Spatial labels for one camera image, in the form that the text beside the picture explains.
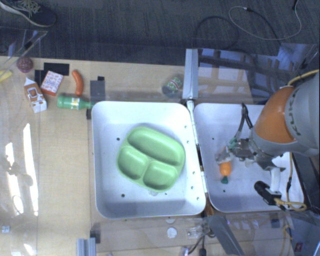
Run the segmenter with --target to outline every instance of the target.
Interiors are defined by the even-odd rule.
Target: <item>red and white box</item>
[[[61,84],[63,78],[64,76],[62,74],[48,71],[41,84],[41,91],[43,93],[56,96],[59,85]]]

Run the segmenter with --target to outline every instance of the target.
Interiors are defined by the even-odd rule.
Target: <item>shoelace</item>
[[[16,6],[23,11],[27,11],[29,13],[29,17],[31,17],[32,14],[38,13],[41,8],[39,4],[32,0],[18,0],[16,2]]]

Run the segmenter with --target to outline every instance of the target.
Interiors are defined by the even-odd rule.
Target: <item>bottle label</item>
[[[71,99],[71,110],[78,110],[79,109],[79,102],[80,99],[79,98],[72,98]]]

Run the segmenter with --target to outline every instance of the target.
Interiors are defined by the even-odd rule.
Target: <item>yellow banana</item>
[[[7,78],[11,77],[12,72],[10,70],[0,70],[0,82],[6,80]]]

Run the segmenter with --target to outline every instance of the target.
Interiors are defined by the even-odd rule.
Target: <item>green bottle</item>
[[[80,109],[92,109],[94,103],[84,101],[77,97],[58,96],[56,106],[62,109],[80,110]]]

